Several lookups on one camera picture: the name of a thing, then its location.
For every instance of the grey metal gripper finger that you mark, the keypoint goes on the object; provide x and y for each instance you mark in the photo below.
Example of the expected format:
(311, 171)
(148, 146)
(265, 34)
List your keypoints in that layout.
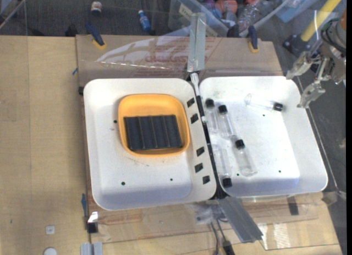
(299, 65)
(310, 92)

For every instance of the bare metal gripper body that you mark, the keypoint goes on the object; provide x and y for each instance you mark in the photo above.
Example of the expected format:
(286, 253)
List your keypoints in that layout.
(334, 66)

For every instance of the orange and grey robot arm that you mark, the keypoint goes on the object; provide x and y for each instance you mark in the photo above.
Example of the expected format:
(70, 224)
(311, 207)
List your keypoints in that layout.
(341, 32)

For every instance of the clear bottle with black cap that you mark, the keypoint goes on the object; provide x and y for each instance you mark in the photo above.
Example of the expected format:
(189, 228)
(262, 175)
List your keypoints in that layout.
(226, 120)
(277, 107)
(211, 110)
(244, 159)
(224, 165)

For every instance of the white plastic tray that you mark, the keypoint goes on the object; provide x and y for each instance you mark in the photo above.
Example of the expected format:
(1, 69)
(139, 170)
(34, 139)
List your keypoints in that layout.
(275, 149)
(143, 182)

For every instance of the thin black and white rod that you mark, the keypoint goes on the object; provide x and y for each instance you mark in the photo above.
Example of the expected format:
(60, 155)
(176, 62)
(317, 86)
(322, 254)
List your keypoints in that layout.
(200, 105)

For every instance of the orange plastic bowl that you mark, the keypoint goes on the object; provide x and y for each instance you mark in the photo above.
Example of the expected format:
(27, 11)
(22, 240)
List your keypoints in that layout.
(151, 105)

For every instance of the blue plastic bottle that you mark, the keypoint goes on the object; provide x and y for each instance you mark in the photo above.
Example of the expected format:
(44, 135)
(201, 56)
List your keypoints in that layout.
(144, 21)

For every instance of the black ribbed rack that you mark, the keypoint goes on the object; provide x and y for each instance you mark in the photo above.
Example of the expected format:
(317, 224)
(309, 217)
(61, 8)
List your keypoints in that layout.
(152, 132)

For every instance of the small white can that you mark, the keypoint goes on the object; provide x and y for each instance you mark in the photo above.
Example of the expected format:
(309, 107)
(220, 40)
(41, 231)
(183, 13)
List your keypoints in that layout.
(96, 6)

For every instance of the brown cardboard board red print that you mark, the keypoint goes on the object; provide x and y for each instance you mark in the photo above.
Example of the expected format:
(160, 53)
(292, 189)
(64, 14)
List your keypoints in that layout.
(88, 55)

